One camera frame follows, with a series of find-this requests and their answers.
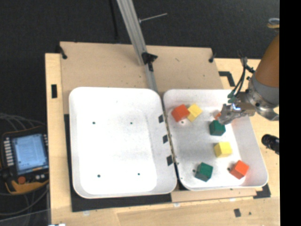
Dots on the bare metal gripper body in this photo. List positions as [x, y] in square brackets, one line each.
[247, 107]

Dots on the green cube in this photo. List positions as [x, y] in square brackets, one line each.
[216, 128]
[203, 171]

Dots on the orange cube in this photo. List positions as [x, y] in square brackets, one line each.
[179, 112]
[217, 115]
[239, 169]

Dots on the yellow cube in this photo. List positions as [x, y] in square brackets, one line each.
[223, 149]
[195, 112]

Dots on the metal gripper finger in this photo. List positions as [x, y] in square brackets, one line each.
[231, 116]
[223, 113]

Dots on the white plastic tray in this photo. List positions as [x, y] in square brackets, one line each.
[117, 145]
[195, 145]

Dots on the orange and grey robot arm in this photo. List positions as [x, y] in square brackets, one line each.
[268, 65]

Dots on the pale brown flat board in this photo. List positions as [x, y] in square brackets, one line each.
[105, 65]

